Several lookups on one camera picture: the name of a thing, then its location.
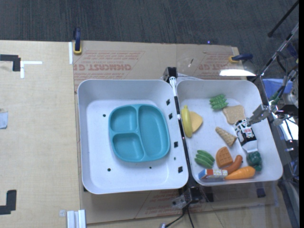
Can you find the green broccoli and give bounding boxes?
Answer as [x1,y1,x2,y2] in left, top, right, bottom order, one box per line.
[246,151,263,172]

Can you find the tan bread slice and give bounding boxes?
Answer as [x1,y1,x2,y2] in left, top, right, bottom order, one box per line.
[222,104,247,125]

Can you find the brown cardboard board red print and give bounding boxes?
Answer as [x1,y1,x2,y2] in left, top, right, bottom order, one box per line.
[72,40,278,225]

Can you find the white plastic tray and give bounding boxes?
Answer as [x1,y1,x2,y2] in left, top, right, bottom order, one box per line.
[176,79,284,187]
[77,79,190,195]

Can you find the white and orange carton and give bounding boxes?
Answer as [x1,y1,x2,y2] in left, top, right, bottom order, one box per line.
[198,168,228,181]

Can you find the green pea pods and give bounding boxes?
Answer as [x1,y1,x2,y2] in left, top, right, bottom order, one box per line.
[209,94,229,111]
[194,150,215,169]

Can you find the tan waffle cone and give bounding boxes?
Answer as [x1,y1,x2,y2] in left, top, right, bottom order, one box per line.
[215,126,238,147]

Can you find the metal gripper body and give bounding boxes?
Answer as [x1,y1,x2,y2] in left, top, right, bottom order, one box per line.
[267,86,299,116]

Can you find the yellow cheese wedge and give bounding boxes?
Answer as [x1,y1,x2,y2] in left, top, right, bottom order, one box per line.
[189,111,204,133]

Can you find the orange carrot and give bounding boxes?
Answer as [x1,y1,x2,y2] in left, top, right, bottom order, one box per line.
[224,166,256,181]

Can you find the black block with wires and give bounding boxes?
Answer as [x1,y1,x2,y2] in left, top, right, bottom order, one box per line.
[163,66,178,81]
[171,186,214,209]

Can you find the yellow banana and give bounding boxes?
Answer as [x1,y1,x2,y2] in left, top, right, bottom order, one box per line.
[181,105,193,138]

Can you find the orange waffle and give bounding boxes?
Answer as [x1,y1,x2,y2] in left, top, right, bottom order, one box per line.
[215,146,234,169]

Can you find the black and white milk carton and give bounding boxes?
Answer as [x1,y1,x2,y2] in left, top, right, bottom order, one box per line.
[234,119,258,153]

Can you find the thin black and white rod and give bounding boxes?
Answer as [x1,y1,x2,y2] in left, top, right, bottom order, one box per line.
[170,76,192,190]

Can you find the blue divided plate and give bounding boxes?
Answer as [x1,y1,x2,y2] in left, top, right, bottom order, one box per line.
[108,104,171,163]

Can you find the brown sausage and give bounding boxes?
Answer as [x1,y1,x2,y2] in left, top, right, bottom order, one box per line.
[222,154,243,175]

